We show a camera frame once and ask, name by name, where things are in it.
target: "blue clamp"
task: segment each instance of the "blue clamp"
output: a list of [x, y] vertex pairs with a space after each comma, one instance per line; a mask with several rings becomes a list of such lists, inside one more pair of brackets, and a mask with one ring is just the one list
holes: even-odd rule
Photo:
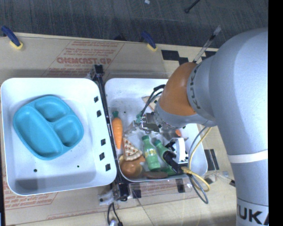
[[13, 31], [11, 31], [11, 29], [9, 29], [6, 26], [2, 26], [1, 30], [3, 31], [3, 33], [9, 37], [10, 39], [10, 45], [13, 46], [16, 49], [21, 49], [23, 47], [23, 43], [16, 37], [16, 35], [13, 33]]
[[147, 43], [148, 43], [147, 47], [150, 50], [155, 52], [157, 50], [157, 46], [156, 46], [154, 40], [152, 39], [151, 35], [148, 34], [146, 31], [143, 31], [141, 33], [141, 36], [142, 36], [143, 39], [145, 39], [147, 41]]

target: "white plastic tray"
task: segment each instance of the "white plastic tray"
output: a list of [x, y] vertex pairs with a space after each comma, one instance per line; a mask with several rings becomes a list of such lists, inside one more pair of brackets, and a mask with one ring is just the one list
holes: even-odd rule
[[[126, 130], [130, 123], [136, 119], [136, 115], [142, 110], [145, 103], [143, 97], [149, 96], [153, 88], [166, 84], [167, 80], [165, 79], [128, 79], [128, 78], [113, 78], [107, 81], [105, 85], [106, 100], [108, 104], [109, 114], [112, 116], [112, 112], [117, 110], [119, 111], [119, 117], [122, 119], [123, 128]], [[188, 137], [188, 140], [185, 141], [186, 151], [188, 152], [193, 140], [198, 135], [199, 130], [196, 124], [189, 124], [185, 129], [180, 129], [183, 137]], [[134, 146], [142, 150], [143, 142], [141, 137], [145, 135], [143, 131], [139, 131], [134, 135], [129, 136], [127, 139], [130, 140]], [[150, 138], [160, 139], [164, 145], [168, 143], [161, 135], [158, 133], [152, 133]], [[123, 154], [122, 149], [117, 149], [118, 157]], [[148, 170], [146, 163], [141, 163], [145, 170]], [[191, 169], [198, 175], [204, 175], [208, 170], [208, 164], [205, 157], [202, 144], [196, 150], [193, 161], [191, 164]], [[148, 179], [146, 177], [140, 178], [127, 178], [131, 182], [143, 182], [151, 181], [153, 179]], [[171, 176], [170, 178], [183, 178], [187, 177], [186, 175], [176, 175]]]
[[[7, 182], [13, 192], [19, 195], [51, 193], [107, 185], [115, 179], [117, 170], [111, 141], [99, 88], [93, 81], [13, 78], [2, 84], [0, 92]], [[55, 95], [66, 102], [84, 128], [78, 145], [50, 161], [29, 152], [12, 123], [21, 106], [44, 95]]]

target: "white stripe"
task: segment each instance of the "white stripe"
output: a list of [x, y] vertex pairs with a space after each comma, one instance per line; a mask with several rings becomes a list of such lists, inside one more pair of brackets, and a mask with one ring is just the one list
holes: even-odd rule
[[231, 163], [248, 163], [268, 159], [268, 149], [252, 154], [227, 155]]

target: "blue clamp handle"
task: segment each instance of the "blue clamp handle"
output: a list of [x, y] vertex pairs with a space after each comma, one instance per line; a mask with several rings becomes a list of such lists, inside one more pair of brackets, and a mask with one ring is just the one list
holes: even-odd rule
[[147, 41], [148, 44], [150, 44], [152, 48], [156, 48], [156, 44], [150, 34], [148, 34], [146, 31], [143, 31], [141, 36]]
[[9, 29], [6, 26], [2, 26], [1, 30], [4, 32], [4, 34], [6, 36], [9, 37], [9, 39], [17, 46], [19, 47], [21, 45], [19, 39], [16, 37], [16, 35], [13, 33], [13, 31], [11, 31], [11, 29]]

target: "yellow clamp tip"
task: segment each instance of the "yellow clamp tip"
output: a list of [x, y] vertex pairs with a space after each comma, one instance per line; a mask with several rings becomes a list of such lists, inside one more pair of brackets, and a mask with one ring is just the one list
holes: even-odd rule
[[156, 48], [153, 48], [150, 44], [147, 44], [147, 48], [152, 50], [153, 52], [155, 52], [158, 49], [157, 46], [156, 46]]
[[17, 46], [16, 44], [14, 44], [12, 41], [9, 41], [9, 44], [10, 44], [11, 46], [13, 46], [15, 49], [20, 50], [20, 49], [23, 47], [23, 43], [22, 43], [21, 41], [19, 41], [19, 42], [20, 42], [20, 45], [19, 45], [19, 46]]

